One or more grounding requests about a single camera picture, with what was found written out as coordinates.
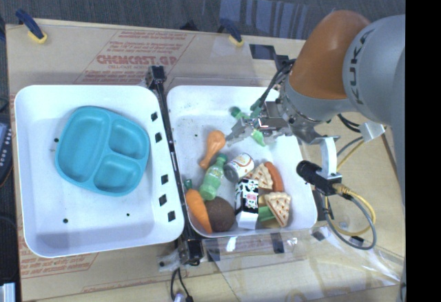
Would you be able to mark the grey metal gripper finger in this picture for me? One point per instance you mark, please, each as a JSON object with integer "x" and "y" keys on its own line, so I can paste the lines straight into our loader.
{"x": 251, "y": 123}
{"x": 237, "y": 133}

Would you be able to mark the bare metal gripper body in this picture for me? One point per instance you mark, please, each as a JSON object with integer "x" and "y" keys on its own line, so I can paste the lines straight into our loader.
{"x": 277, "y": 119}

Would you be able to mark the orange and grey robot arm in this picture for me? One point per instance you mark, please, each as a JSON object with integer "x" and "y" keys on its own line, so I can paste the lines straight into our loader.
{"x": 372, "y": 62}

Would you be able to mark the orange chicken drumstick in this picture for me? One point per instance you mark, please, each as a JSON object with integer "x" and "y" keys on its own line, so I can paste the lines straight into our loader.
{"x": 213, "y": 145}

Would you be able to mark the white and orange can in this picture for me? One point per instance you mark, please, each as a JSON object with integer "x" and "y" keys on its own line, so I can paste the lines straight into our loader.
{"x": 239, "y": 166}

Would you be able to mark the pizza slice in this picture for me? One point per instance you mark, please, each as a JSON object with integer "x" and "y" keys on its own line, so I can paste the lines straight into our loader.
{"x": 279, "y": 207}
{"x": 262, "y": 176}

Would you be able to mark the white plastic tray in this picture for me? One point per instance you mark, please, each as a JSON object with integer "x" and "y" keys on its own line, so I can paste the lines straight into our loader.
{"x": 193, "y": 111}
{"x": 38, "y": 169}

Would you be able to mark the green bottle yellow label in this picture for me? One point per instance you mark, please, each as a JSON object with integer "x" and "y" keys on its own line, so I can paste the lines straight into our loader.
{"x": 212, "y": 180}

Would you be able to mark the orange sausage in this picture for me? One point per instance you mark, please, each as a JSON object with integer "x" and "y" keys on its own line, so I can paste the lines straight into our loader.
{"x": 275, "y": 176}

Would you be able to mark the thin black and white rod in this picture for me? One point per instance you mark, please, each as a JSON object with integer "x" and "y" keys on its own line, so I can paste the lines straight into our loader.
{"x": 169, "y": 142}

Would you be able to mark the cow print milk carton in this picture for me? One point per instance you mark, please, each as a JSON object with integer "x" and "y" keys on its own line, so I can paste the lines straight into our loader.
{"x": 247, "y": 204}

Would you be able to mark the orange carrot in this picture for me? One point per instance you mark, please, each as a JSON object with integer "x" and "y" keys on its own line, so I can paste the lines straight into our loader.
{"x": 198, "y": 205}

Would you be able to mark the brown round ball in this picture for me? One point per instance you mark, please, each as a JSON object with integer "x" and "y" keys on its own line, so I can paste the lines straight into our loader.
{"x": 220, "y": 214}

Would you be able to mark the small green cylinder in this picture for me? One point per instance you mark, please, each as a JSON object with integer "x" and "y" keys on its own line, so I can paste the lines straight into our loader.
{"x": 265, "y": 213}

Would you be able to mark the blue divided plate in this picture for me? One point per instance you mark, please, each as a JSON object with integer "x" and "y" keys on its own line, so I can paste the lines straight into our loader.
{"x": 100, "y": 150}

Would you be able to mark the brown cardboard board red print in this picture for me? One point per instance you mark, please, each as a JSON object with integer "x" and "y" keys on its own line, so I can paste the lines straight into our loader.
{"x": 76, "y": 59}

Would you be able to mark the black cylinder on white bracket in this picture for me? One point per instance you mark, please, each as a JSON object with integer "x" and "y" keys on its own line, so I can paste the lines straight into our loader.
{"x": 318, "y": 174}

